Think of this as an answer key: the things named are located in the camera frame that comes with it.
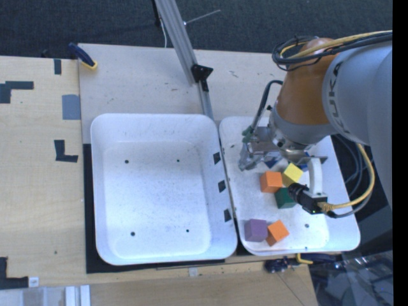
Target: metal pole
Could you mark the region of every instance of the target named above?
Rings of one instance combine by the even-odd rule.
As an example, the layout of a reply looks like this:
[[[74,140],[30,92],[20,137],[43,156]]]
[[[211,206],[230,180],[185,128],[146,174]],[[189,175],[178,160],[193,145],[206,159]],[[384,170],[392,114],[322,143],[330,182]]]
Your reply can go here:
[[[155,2],[188,82],[190,85],[196,84],[193,77],[192,67],[197,64],[197,59],[187,35],[186,28],[184,27],[184,22],[180,16],[179,9],[177,8],[176,1],[155,0]],[[203,113],[211,119],[214,119],[210,95],[208,91],[206,92],[203,89],[202,82],[198,83],[198,87]]]

